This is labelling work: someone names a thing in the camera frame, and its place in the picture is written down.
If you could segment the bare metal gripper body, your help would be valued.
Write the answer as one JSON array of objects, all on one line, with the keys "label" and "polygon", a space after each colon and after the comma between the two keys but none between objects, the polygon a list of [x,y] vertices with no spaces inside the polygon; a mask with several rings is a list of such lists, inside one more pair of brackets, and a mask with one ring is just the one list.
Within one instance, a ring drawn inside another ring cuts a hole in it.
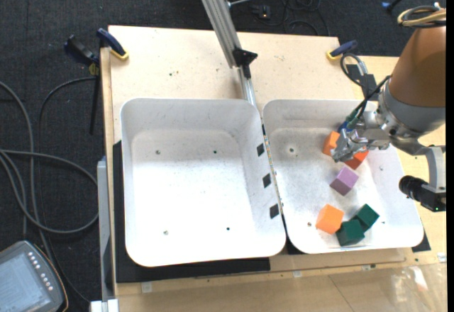
[{"label": "bare metal gripper body", "polygon": [[340,137],[359,144],[359,151],[375,148],[386,149],[402,130],[403,123],[387,109],[372,111],[353,110],[345,119],[346,125],[340,129]]}]

